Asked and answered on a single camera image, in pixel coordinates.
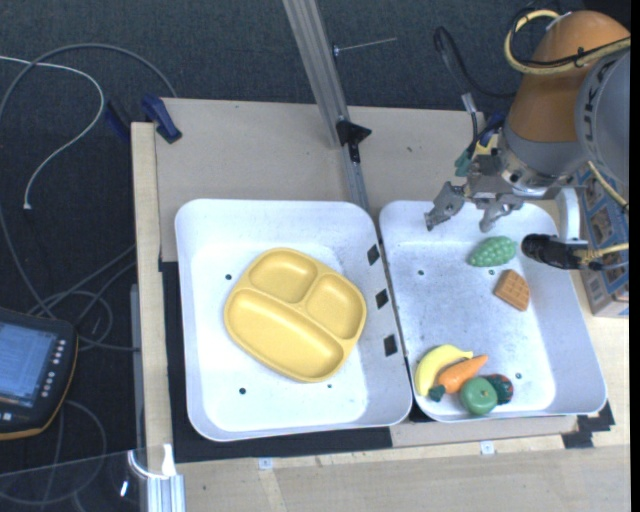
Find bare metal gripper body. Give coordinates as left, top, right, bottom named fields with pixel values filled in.
left=462, top=152, right=562, bottom=211

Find green grapes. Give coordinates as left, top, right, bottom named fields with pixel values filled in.
left=467, top=235, right=519, bottom=269

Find brown waffle biscuit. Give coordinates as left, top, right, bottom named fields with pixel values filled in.
left=492, top=268, right=531, bottom=313

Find white plastic tray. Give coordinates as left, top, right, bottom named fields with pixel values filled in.
left=377, top=199, right=609, bottom=424
left=173, top=198, right=414, bottom=443

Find blue printed carton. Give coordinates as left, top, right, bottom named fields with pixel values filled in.
left=573, top=163, right=630, bottom=318

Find orange carrot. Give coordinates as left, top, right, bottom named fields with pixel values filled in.
left=427, top=353, right=490, bottom=403

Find yellow banana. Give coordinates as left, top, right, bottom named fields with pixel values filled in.
left=413, top=343, right=475, bottom=397

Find green apple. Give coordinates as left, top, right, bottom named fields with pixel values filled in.
left=458, top=376, right=500, bottom=416

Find brown cardboard board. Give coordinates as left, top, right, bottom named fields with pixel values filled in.
left=154, top=97, right=581, bottom=448

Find yellow divided plate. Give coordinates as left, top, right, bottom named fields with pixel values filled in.
left=222, top=246, right=369, bottom=385

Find black cylinder on white bracket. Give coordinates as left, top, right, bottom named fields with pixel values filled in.
left=520, top=186, right=592, bottom=272

